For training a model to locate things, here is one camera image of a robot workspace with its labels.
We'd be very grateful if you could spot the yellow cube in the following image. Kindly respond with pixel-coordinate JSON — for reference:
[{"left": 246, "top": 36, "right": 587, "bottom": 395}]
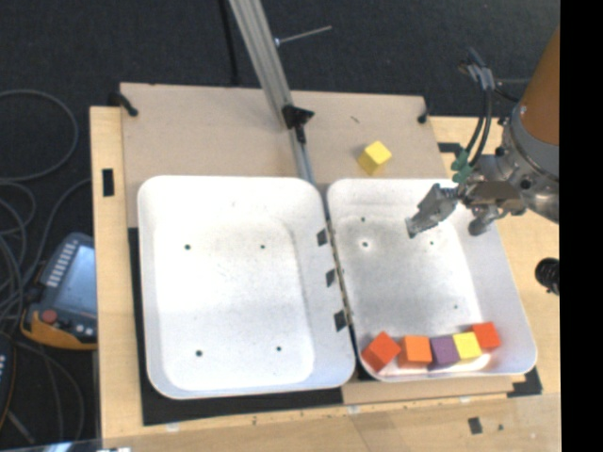
[
  {"left": 356, "top": 139, "right": 394, "bottom": 177},
  {"left": 452, "top": 331, "right": 483, "bottom": 362}
]

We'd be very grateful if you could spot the white plastic tray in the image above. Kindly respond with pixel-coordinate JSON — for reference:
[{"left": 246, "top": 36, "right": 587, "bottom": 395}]
[
  {"left": 136, "top": 174, "right": 357, "bottom": 401},
  {"left": 325, "top": 177, "right": 539, "bottom": 384}
]

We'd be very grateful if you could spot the red cube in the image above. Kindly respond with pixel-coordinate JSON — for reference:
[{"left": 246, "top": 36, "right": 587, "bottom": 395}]
[
  {"left": 470, "top": 321, "right": 502, "bottom": 351},
  {"left": 360, "top": 331, "right": 403, "bottom": 373}
]

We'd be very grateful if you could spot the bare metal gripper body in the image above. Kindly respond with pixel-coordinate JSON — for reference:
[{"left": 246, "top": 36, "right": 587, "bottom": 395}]
[{"left": 459, "top": 151, "right": 561, "bottom": 224}]

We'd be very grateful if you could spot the black cylinder on white bracket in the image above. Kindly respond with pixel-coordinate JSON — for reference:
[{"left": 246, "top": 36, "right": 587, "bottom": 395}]
[{"left": 534, "top": 256, "right": 561, "bottom": 297}]

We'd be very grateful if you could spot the purple cube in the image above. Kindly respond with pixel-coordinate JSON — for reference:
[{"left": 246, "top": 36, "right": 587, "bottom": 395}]
[{"left": 429, "top": 334, "right": 461, "bottom": 368}]

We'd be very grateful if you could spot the brown cardboard board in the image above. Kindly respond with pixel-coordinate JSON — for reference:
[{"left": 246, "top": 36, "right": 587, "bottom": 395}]
[{"left": 119, "top": 81, "right": 518, "bottom": 406}]

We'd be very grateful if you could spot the orange cube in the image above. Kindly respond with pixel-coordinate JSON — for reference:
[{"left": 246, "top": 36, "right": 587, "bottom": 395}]
[{"left": 397, "top": 334, "right": 434, "bottom": 370}]

